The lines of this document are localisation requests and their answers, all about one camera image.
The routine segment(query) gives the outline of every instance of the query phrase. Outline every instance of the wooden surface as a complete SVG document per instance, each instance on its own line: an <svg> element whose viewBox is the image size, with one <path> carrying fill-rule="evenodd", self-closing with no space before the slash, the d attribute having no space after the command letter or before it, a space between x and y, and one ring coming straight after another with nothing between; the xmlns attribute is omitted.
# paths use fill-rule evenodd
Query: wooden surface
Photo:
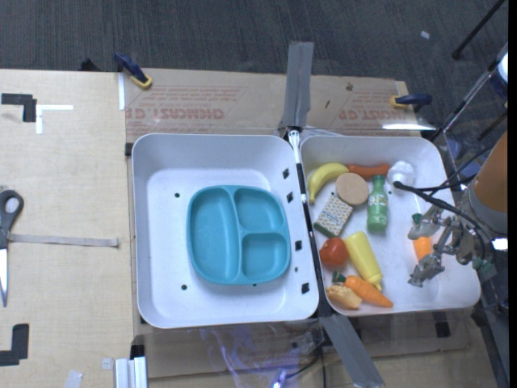
<svg viewBox="0 0 517 388"><path fill-rule="evenodd" d="M181 85L181 71L172 75ZM102 368L103 359L128 357L133 336L146 333L132 303L131 169L118 90L118 74L0 70L2 93L74 106L45 112L44 133L37 135L34 124L22 122L22 107L0 105L0 186L25 200L13 233L120 240L118 249L11 243L0 350L11 349L14 325L28 323L30 335L28 358L0 367L1 388L60 387L70 370L83 374L81 388L111 387L112 371ZM481 333L466 323L466 347L375 357L387 386L496 386ZM329 386L351 386L334 354L326 370ZM292 384L321 386L321 371L315 365ZM149 386L267 386L270 380L259 373L204 374L152 380Z"/></svg>

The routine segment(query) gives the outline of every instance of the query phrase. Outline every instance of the beige round object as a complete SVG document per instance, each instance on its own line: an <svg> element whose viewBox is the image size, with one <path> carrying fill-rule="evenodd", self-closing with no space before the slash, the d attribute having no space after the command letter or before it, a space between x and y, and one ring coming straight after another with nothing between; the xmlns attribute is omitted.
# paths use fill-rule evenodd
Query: beige round object
<svg viewBox="0 0 517 388"><path fill-rule="evenodd" d="M353 172L341 174L336 179L336 192L348 205L359 205L368 199L368 184L363 177Z"/></svg>

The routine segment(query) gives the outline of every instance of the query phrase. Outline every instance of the teal plate compartment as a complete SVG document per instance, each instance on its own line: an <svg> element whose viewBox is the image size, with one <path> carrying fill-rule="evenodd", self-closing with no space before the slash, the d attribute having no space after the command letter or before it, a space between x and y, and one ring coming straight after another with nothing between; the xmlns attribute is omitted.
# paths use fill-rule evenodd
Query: teal plate compartment
<svg viewBox="0 0 517 388"><path fill-rule="evenodd" d="M261 188L218 185L199 190L188 205L187 245L195 271L219 285L274 280L291 259L282 205Z"/></svg>

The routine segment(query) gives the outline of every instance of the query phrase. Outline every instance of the orange carrot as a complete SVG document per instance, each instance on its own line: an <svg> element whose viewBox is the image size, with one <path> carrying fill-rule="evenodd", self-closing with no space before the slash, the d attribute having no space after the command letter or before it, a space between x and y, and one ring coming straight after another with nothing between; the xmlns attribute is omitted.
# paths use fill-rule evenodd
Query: orange carrot
<svg viewBox="0 0 517 388"><path fill-rule="evenodd" d="M383 307L393 307L393 302L391 302L384 294L373 287L373 285L370 285L366 280L361 279L358 276L345 277L343 285L353 290L353 292L365 302L370 302L374 305Z"/></svg>
<svg viewBox="0 0 517 388"><path fill-rule="evenodd" d="M383 175L384 177L388 174L389 164L379 164L374 167L363 167L357 164L347 164L349 172L360 175L364 179L372 179L374 175Z"/></svg>

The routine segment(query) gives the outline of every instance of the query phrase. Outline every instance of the red tomato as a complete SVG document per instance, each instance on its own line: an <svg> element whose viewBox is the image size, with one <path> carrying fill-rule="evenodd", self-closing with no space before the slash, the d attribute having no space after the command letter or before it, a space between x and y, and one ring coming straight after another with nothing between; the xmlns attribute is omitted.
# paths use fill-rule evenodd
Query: red tomato
<svg viewBox="0 0 517 388"><path fill-rule="evenodd" d="M339 237L328 238L320 249L320 260L326 266L335 268L348 261L348 249Z"/></svg>

